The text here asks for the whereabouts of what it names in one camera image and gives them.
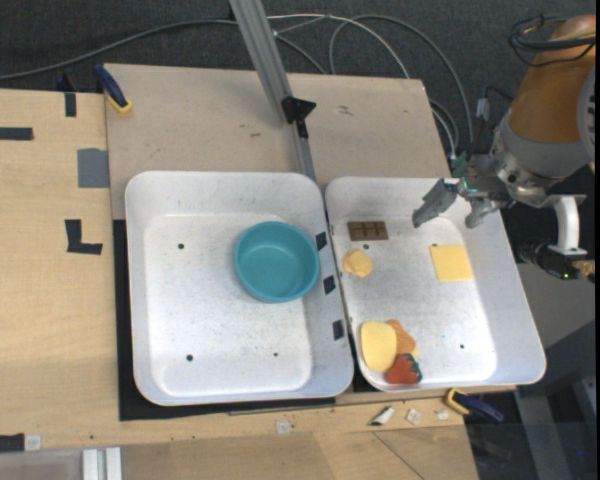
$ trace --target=blue and yellow clamp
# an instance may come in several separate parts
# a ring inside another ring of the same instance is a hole
[[[447,391],[444,401],[454,411],[462,414],[463,416],[468,414],[477,414],[478,416],[482,416],[490,423],[495,423],[496,425],[504,421],[504,414],[498,411],[491,404],[488,404],[477,396],[469,396],[459,389],[452,388]]]
[[[107,94],[107,101],[111,103],[113,108],[115,108],[121,114],[131,110],[131,100],[129,98],[125,98],[118,83],[113,79],[111,74],[104,69],[102,64],[96,64],[96,66],[93,68],[93,76],[104,89],[105,93]]]

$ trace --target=yellow square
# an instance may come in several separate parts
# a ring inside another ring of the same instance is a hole
[[[429,247],[438,281],[470,281],[473,279],[469,258],[463,245]]]

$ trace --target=wooden table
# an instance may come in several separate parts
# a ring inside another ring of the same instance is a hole
[[[375,478],[393,472],[418,478],[413,473],[418,469],[404,462],[407,455],[407,463],[422,462],[420,475],[426,468],[450,468],[458,473],[454,478],[476,478],[462,417],[449,411],[447,420],[437,418],[436,411],[445,408],[441,392],[345,393],[331,407],[119,421],[111,226],[112,219],[124,218],[125,180],[146,170],[150,158],[155,169],[224,171],[239,170],[240,162],[246,162],[244,170],[290,170],[293,158],[253,72],[109,69],[133,100],[130,115],[105,110],[102,95],[77,94],[77,115],[68,117],[62,93],[0,89],[0,127],[30,127],[34,133],[32,141],[0,140],[0,435],[39,435],[44,449],[150,445],[125,448],[125,471],[134,471],[129,478],[156,478],[148,472],[159,469],[156,461],[165,457],[173,460],[161,471],[180,478],[173,468],[185,467],[188,459],[176,459],[181,455],[206,464],[202,478],[223,477],[213,476],[212,463],[218,471],[235,467],[250,477],[239,461],[222,461],[222,450],[255,457],[245,458],[254,472],[257,457],[266,455],[272,478],[283,470],[300,471],[300,463],[305,477]],[[158,79],[164,86],[155,83]],[[344,174],[448,176],[419,81],[292,75],[291,83],[298,97],[318,103],[308,126],[321,186]],[[179,99],[166,109],[160,101],[174,86],[194,87],[205,98]],[[213,97],[218,94],[224,96],[221,105]],[[209,107],[218,105],[224,110],[210,114]],[[222,152],[214,147],[214,141],[231,140],[238,131],[246,134],[248,155],[231,144]],[[157,151],[160,133],[182,142]],[[187,143],[196,154],[178,163],[184,155],[177,152]],[[210,148],[204,155],[202,143]],[[89,148],[109,150],[111,189],[78,186],[78,151]],[[81,219],[82,240],[102,243],[102,253],[68,253],[66,219]],[[396,415],[379,432],[369,427],[387,406]],[[409,409],[422,414],[417,427],[405,420]],[[280,419],[293,425],[291,434],[276,435]],[[233,439],[238,436],[252,437]]]

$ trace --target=blue bowl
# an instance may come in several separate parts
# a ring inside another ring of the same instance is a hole
[[[242,286],[262,302],[302,297],[320,274],[315,244],[283,222],[262,222],[247,229],[236,244],[234,263]]]

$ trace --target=white tray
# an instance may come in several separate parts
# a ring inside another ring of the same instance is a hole
[[[337,273],[315,183],[299,174],[145,172],[125,199],[134,377],[148,400],[319,398],[348,387],[353,359],[340,290],[324,281]],[[240,234],[269,220],[326,238],[318,282],[301,299],[258,302],[234,271]]]
[[[346,177],[327,187],[338,267],[353,247],[374,265],[366,278],[342,271],[340,279],[362,373],[382,391],[533,383],[544,373],[545,356],[500,214],[467,229],[470,205],[458,198],[414,228],[411,215],[436,181]],[[389,240],[352,242],[349,221],[384,221]],[[464,245],[473,280],[439,282],[429,252],[434,243]],[[423,374],[417,387],[387,383],[362,359],[360,325],[391,318],[417,342]]]

